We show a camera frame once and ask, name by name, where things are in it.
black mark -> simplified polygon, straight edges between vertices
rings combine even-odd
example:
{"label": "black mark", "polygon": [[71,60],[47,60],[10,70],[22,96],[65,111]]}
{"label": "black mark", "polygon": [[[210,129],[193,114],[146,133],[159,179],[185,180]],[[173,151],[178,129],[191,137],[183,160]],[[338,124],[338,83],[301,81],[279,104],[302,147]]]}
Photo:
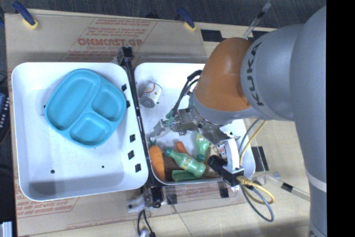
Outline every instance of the black mark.
{"label": "black mark", "polygon": [[224,40],[221,31],[201,29],[201,35],[204,42],[222,42]]}
{"label": "black mark", "polygon": [[255,172],[269,171],[262,146],[252,147],[251,151],[255,161]]}
{"label": "black mark", "polygon": [[229,193],[228,193],[228,188],[226,187],[225,182],[219,181],[218,182],[218,187],[220,188],[220,195],[221,198],[229,198]]}
{"label": "black mark", "polygon": [[130,159],[132,159],[134,157],[134,151],[132,150],[132,151],[130,151],[129,153],[128,153],[128,159],[130,160]]}
{"label": "black mark", "polygon": [[293,186],[287,184],[287,183],[283,183],[281,186],[281,189],[284,189],[286,191],[292,192]]}
{"label": "black mark", "polygon": [[139,171],[141,171],[142,170],[142,167],[140,166],[140,164],[137,164],[136,166],[135,166],[135,172],[137,173],[137,172],[139,172]]}

wire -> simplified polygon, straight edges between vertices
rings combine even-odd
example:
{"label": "wire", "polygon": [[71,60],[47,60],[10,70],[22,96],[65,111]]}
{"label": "wire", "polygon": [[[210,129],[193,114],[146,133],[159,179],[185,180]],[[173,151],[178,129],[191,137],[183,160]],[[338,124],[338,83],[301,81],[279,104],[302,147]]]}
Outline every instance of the wire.
{"label": "wire", "polygon": [[248,130],[246,131],[246,133],[244,134],[243,139],[242,139],[242,142],[240,143],[239,148],[238,148],[239,154],[240,154],[240,151],[242,150],[243,143],[244,143],[244,140],[246,139],[246,136],[247,136],[248,133],[251,131],[251,129],[257,124],[257,122],[258,122],[259,120],[260,120],[260,119],[257,119],[255,122],[253,122],[253,123],[251,124],[251,126],[248,128]]}
{"label": "wire", "polygon": [[[262,199],[262,201],[264,202],[264,204],[266,205],[267,209],[269,210],[270,212],[270,215],[271,215],[271,218],[266,218],[264,215],[262,215],[257,209],[256,207],[251,203],[249,197],[246,195],[246,190],[244,189],[244,187],[247,187],[248,189],[252,190],[254,193],[256,193],[260,199]],[[241,190],[243,192],[243,195],[245,197],[245,199],[247,200],[247,202],[249,203],[249,205],[253,208],[253,210],[262,218],[262,219],[265,219],[266,221],[268,222],[273,222],[274,220],[274,215],[273,215],[273,211],[271,209],[271,206],[270,204],[266,201],[266,199],[262,196],[262,194],[256,190],[253,186],[242,186],[241,187]]]}
{"label": "wire", "polygon": [[258,133],[261,131],[261,129],[263,128],[263,126],[266,124],[267,120],[264,120],[262,122],[262,124],[259,126],[259,128],[255,131],[255,133],[252,135],[252,137],[249,139],[248,143],[245,145],[245,147],[243,148],[242,153],[240,154],[240,162],[239,164],[242,165],[243,162],[243,158],[244,158],[244,154],[246,149],[248,148],[248,146],[251,144],[251,142],[254,140],[254,138],[258,135]]}
{"label": "wire", "polygon": [[168,115],[170,115],[170,113],[171,113],[171,117],[174,117],[174,116],[176,115],[176,112],[178,111],[178,107],[179,107],[179,105],[180,105],[180,102],[181,102],[183,96],[185,96],[185,95],[187,94],[187,92],[189,91],[191,85],[192,85],[193,83],[195,83],[196,81],[193,81],[193,83],[191,83],[190,85],[189,85],[189,83],[190,83],[196,76],[199,76],[199,75],[201,74],[201,72],[202,72],[201,70],[196,70],[196,71],[194,71],[191,75],[189,75],[189,76],[187,77],[187,81],[186,81],[184,87],[183,87],[182,90],[181,90],[180,96],[179,96],[177,102],[175,103],[174,107],[171,109],[171,111],[169,112]]}
{"label": "wire", "polygon": [[[248,179],[247,177],[245,177],[245,176],[238,176],[238,177],[237,177],[237,180],[238,180],[239,183],[242,184],[243,186],[252,186],[252,187],[254,187],[254,188],[257,188],[257,189],[263,191],[265,194],[267,194],[267,195],[271,198],[271,200],[267,202],[268,204],[272,204],[272,203],[275,201],[275,198],[274,198],[273,194],[271,194],[271,193],[270,193],[267,189],[265,189],[263,186],[254,183],[253,181],[251,181],[251,180]],[[248,192],[247,192],[247,194],[248,194],[249,197],[250,197],[253,201],[255,201],[256,203],[264,204],[263,201],[259,201],[259,200],[255,199],[255,198],[254,198],[252,195],[250,195]]]}
{"label": "wire", "polygon": [[138,232],[138,235],[139,235],[139,236],[141,235],[141,231],[140,231],[140,229],[139,229],[139,222],[140,222],[140,219],[141,219],[142,214],[143,214],[143,216],[144,216],[145,223],[147,224],[147,226],[148,226],[148,228],[149,228],[149,230],[150,230],[150,235],[151,235],[151,236],[154,236],[155,233],[152,231],[152,229],[151,229],[151,227],[150,227],[150,225],[149,225],[149,223],[148,223],[148,221],[147,221],[147,219],[146,219],[145,209],[143,209],[143,210],[138,214],[138,223],[137,223],[137,232]]}
{"label": "wire", "polygon": [[198,79],[195,79],[194,81],[192,81],[190,84],[189,84],[189,88],[191,88],[192,85],[194,85],[197,81],[199,81]]}

silver metal part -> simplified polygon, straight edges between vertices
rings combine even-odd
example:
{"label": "silver metal part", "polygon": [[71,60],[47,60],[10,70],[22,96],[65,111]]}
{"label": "silver metal part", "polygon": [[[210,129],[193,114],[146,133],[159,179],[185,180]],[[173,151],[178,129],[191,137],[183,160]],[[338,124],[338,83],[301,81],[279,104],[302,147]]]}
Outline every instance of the silver metal part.
{"label": "silver metal part", "polygon": [[230,137],[221,131],[223,125],[213,124],[210,121],[206,120],[200,115],[196,107],[193,105],[192,100],[190,99],[191,107],[189,112],[189,117],[193,123],[198,127],[199,132],[212,144],[216,145],[222,140],[229,139]]}
{"label": "silver metal part", "polygon": [[244,118],[267,119],[267,117],[264,116],[264,114],[262,114],[261,112],[259,112],[253,107],[247,108],[245,110],[241,110],[239,112],[226,112],[221,110],[210,109],[199,102],[199,100],[196,98],[194,91],[190,96],[190,106],[191,108],[192,106],[194,107],[197,116],[200,117],[203,121],[218,126],[230,124],[236,119],[244,119]]}
{"label": "silver metal part", "polygon": [[164,136],[170,131],[170,127],[166,125],[166,121],[162,119],[158,121],[158,123],[153,127],[153,131],[148,135],[150,140],[157,139],[159,137]]}
{"label": "silver metal part", "polygon": [[226,154],[227,154],[227,165],[224,166],[224,168],[234,174],[239,170],[240,164],[240,157],[239,157],[239,152],[238,152],[238,146],[236,143],[236,140],[234,138],[228,139],[223,143],[225,149],[226,149]]}
{"label": "silver metal part", "polygon": [[190,109],[179,109],[177,111],[177,118],[175,118],[171,130],[173,132],[178,132],[180,135],[186,134],[188,130],[197,130],[197,125],[194,124],[189,116]]}
{"label": "silver metal part", "polygon": [[147,201],[146,203],[145,199],[146,199],[145,195],[142,194],[136,199],[126,200],[127,211],[129,213],[141,212],[143,209],[146,208],[146,205],[149,203],[149,201]]}
{"label": "silver metal part", "polygon": [[12,237],[12,222],[7,221],[0,224],[0,237]]}

